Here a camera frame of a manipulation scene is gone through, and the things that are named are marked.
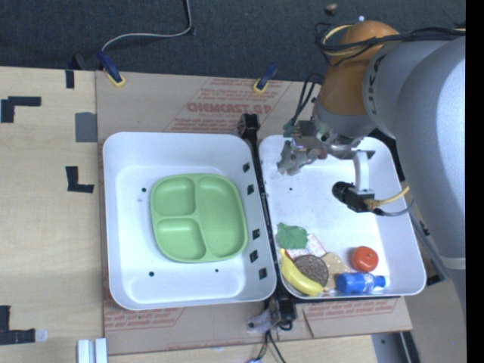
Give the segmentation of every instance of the blue clamp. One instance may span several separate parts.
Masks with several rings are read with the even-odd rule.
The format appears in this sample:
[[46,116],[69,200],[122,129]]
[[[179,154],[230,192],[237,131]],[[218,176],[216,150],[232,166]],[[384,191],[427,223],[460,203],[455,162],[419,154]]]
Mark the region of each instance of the blue clamp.
[[121,75],[118,71],[116,65],[114,64],[113,60],[108,57],[103,51],[99,51],[96,54],[96,58],[99,62],[101,62],[104,71],[107,73],[106,76],[109,80],[116,86],[121,87],[126,83],[126,79]]
[[268,81],[270,79],[273,79],[277,73],[278,73],[278,65],[271,64],[271,66],[269,66],[268,69],[265,71],[262,78],[257,79],[256,82],[254,83],[253,85],[254,92],[256,94],[262,94],[263,92],[265,92],[268,86]]

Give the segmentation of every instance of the brown cookie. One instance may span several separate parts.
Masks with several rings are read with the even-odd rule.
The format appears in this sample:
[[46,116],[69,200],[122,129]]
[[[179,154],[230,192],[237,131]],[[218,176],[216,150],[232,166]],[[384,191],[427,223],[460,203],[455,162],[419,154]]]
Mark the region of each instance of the brown cookie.
[[294,265],[307,278],[318,282],[322,286],[326,285],[329,272],[321,258],[312,255],[300,256],[294,260]]

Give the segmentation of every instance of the toy orange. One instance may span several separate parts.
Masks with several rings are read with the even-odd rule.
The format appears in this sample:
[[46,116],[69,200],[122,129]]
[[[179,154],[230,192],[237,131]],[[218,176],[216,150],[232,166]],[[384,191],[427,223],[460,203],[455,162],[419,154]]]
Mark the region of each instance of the toy orange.
[[357,247],[353,252],[352,265],[353,268],[368,273],[377,267],[378,254],[370,247]]

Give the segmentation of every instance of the green divided plate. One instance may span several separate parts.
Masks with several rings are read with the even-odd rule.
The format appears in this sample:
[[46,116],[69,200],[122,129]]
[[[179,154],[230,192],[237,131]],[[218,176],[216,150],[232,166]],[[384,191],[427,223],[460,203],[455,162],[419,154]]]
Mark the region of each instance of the green divided plate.
[[162,178],[151,190],[150,207],[157,245],[174,261],[222,261],[247,245],[240,195],[223,176]]

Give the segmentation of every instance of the gray tape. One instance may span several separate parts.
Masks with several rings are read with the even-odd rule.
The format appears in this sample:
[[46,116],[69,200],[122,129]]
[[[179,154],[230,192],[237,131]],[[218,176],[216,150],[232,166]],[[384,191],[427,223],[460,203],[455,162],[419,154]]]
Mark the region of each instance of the gray tape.
[[85,112],[76,113],[76,142],[98,142],[98,117]]

